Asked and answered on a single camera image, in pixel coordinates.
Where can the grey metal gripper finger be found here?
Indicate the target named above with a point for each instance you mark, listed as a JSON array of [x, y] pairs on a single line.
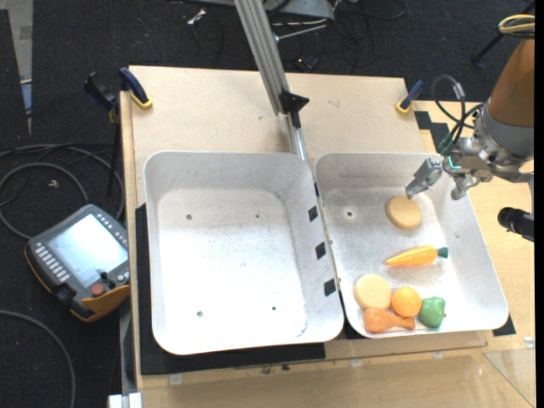
[[425, 177], [461, 187]]

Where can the green pepper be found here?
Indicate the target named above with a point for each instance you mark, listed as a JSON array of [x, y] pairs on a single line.
[[432, 313]]

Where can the white plastic tray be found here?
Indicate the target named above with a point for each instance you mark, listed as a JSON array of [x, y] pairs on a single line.
[[374, 236], [229, 262]]

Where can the black cylinder on white bracket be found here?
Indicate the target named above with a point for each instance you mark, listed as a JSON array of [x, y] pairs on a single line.
[[516, 221]]

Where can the orange fruit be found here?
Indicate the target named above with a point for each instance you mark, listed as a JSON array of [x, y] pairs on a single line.
[[406, 301]]

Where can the pale wood board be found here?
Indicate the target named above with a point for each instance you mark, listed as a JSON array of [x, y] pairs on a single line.
[[212, 109]]

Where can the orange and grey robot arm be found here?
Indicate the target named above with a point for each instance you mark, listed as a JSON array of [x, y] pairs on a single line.
[[512, 96]]

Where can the orange carrot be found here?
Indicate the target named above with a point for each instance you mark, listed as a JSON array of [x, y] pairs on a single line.
[[414, 256]]

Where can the black block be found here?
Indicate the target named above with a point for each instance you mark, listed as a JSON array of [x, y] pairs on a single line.
[[296, 120]]

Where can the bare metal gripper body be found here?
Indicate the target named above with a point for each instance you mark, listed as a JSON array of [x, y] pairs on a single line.
[[476, 160]]

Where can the beige round biscuit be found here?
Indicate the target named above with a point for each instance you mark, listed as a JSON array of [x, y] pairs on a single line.
[[372, 291], [404, 213]]

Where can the thin black and white rod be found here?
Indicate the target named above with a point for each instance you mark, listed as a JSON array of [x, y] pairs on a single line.
[[300, 143]]

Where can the orange chicken drumstick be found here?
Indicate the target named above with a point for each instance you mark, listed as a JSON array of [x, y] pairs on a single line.
[[380, 320]]

